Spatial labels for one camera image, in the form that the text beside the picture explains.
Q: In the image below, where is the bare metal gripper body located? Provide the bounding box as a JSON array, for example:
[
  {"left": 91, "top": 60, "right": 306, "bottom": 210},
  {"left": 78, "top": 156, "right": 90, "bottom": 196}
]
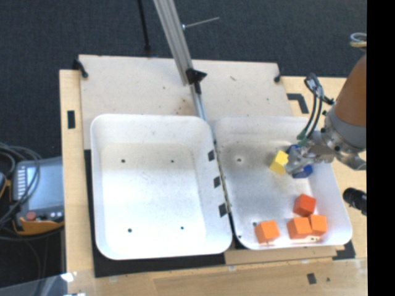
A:
[{"left": 301, "top": 129, "right": 344, "bottom": 166}]

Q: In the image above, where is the blue cube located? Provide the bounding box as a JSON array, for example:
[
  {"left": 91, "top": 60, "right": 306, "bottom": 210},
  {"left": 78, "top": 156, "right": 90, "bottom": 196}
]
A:
[{"left": 286, "top": 144, "right": 314, "bottom": 179}]

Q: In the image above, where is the yellow cube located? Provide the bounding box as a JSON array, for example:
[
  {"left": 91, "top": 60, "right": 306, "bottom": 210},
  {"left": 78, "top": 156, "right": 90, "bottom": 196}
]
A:
[{"left": 269, "top": 150, "right": 289, "bottom": 176}]

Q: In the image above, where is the orange cube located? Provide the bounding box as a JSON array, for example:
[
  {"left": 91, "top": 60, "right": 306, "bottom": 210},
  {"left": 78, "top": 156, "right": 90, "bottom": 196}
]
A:
[
  {"left": 293, "top": 193, "right": 317, "bottom": 218},
  {"left": 254, "top": 220, "right": 281, "bottom": 245},
  {"left": 286, "top": 216, "right": 314, "bottom": 241},
  {"left": 309, "top": 214, "right": 328, "bottom": 237}
]

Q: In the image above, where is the white plastic tray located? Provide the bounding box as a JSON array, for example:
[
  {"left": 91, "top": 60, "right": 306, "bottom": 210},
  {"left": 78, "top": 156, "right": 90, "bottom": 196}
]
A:
[
  {"left": 89, "top": 113, "right": 233, "bottom": 261},
  {"left": 211, "top": 115, "right": 354, "bottom": 251}
]

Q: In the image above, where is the pale wood board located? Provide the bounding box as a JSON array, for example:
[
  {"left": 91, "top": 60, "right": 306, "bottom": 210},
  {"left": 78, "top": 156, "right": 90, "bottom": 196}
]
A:
[{"left": 77, "top": 54, "right": 338, "bottom": 265}]

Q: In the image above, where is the black cylinder on white bracket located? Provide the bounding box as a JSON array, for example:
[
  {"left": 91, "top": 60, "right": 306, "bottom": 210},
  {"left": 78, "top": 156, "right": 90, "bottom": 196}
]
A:
[{"left": 336, "top": 152, "right": 367, "bottom": 216}]

